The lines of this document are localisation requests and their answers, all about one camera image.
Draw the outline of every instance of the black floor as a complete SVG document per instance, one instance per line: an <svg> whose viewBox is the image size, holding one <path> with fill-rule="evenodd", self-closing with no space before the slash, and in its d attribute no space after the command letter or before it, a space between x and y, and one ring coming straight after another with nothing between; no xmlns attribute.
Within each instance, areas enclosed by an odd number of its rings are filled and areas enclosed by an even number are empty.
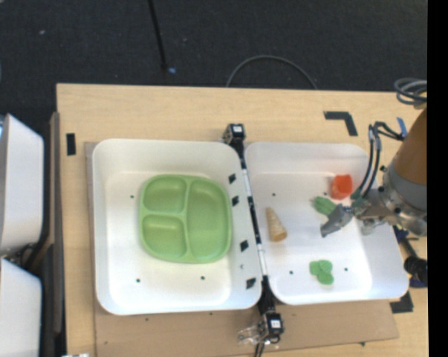
<svg viewBox="0 0 448 357"><path fill-rule="evenodd" d="M392 90L426 79L428 0L5 0L0 113L40 130L56 83L225 86L247 58L294 62L319 89ZM295 68L252 62L231 86L312 89Z"/></svg>

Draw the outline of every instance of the wooden tabletop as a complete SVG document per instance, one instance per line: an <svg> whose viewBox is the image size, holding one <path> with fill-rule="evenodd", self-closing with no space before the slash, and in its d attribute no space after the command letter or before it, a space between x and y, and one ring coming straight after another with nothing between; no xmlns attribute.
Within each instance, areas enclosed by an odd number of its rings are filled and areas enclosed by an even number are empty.
<svg viewBox="0 0 448 357"><path fill-rule="evenodd" d="M217 141L227 124L243 123L247 143L352 143L369 150L369 124L376 120L385 121L391 128L398 130L397 117L401 117L409 128L420 113L399 103L391 92L59 84L56 87L56 98L59 116L59 168L62 191L60 198L68 353L90 353L100 357L123 356L113 354L112 350L121 348L123 351L132 341L121 335L126 342L114 344L111 335L104 336L103 333L115 319L103 314L94 298L88 224L86 143L96 143L107 138ZM349 113L358 136L349 134L344 120L327 120L325 112ZM389 165L399 146L397 141L383 139L381 165ZM426 257L426 238L413 242L412 245L419 256ZM288 341L288 348L285 349L282 343L281 350L276 346L268 351L275 352L272 355L278 357L427 356L427 289L410 289L410 295L415 305L414 311L394 315L393 324L392 314L387 315L390 310L386 309L386 303L352 304L354 307L348 317L354 322L352 324L356 324L354 331L359 332L358 318L365 318L367 321L367 324L362 322L359 325L360 328L366 329L366 333L361 331L360 337L369 337L361 341L372 341L364 347L354 343L358 337L346 338L345 335L351 332L345 330L343 335L321 338L319 344L302 344L310 349L286 350L294 349L291 346L292 341ZM331 310L337 313L344 308L348 307L331 307ZM306 311L302 313L309 316L309 310L310 308L302 309ZM314 307L311 310L317 318L317 311L320 309ZM383 318L379 324L377 319L371 320L371 314L364 312L369 310ZM304 323L301 327L302 332L308 334ZM163 339L162 343L168 344L168 349L172 350L172 341L169 338ZM346 345L323 346L334 344ZM249 351L248 348L237 349L232 346L228 347L226 352L219 353L235 356L250 354ZM196 349L196 353L213 356L213 353L217 352L205 354Z"/></svg>

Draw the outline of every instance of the divided green plate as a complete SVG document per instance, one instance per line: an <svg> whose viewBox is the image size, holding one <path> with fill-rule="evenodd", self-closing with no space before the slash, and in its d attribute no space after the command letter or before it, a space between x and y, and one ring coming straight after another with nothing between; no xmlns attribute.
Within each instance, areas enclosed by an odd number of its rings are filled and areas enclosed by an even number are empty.
<svg viewBox="0 0 448 357"><path fill-rule="evenodd" d="M226 190L208 178L159 175L140 195L140 238L153 256L180 263L221 259L232 240Z"/></svg>

